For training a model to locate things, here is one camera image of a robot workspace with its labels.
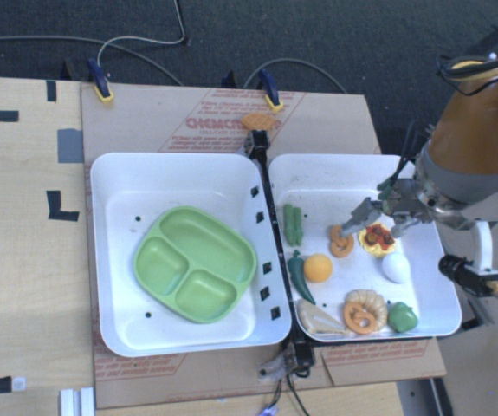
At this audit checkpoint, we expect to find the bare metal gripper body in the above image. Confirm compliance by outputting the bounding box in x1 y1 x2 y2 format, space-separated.
379 177 477 231

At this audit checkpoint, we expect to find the yellow pasta with red sauce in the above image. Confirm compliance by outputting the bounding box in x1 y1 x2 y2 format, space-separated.
357 221 398 258

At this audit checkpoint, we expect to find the white plastic tray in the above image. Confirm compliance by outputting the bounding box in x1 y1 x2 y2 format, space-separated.
89 152 294 358
268 153 463 343

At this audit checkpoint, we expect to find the orange pretzel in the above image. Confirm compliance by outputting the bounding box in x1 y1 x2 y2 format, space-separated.
328 224 356 259
342 301 378 336

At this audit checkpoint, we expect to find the white egg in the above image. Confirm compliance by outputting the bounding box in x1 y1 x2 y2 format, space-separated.
380 251 412 285

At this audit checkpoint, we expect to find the orange ball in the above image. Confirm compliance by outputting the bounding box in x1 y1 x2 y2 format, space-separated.
302 253 334 284

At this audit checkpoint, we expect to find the green beans bundle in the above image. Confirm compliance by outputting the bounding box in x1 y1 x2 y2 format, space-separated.
282 203 305 248

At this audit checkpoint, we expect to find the beige croissant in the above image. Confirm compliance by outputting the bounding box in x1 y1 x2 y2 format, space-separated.
344 289 389 331

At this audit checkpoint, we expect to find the dark green chili pepper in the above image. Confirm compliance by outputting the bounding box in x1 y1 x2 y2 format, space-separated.
286 249 317 307

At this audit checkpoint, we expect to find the thin black rod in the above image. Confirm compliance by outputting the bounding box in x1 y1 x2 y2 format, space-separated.
255 143 307 383

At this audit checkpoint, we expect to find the green bell pepper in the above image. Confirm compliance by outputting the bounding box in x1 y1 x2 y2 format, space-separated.
386 301 420 335

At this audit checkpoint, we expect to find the beige sandwich wedge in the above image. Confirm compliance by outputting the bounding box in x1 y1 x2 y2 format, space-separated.
295 297 346 336

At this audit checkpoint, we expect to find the orange waffle biscuit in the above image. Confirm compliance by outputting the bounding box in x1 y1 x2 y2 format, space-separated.
240 111 277 133

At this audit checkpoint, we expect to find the green divided plate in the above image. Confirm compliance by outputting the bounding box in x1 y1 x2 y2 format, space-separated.
132 205 259 325

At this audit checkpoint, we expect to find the brown cardboard board red print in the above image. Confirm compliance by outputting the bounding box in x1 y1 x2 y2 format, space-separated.
79 82 448 410

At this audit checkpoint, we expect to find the black cylinder on white bracket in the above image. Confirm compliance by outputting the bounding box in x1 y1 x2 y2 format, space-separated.
437 218 498 299

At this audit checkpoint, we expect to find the black block with wires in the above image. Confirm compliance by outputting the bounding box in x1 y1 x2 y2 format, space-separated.
245 129 272 160
289 339 317 370

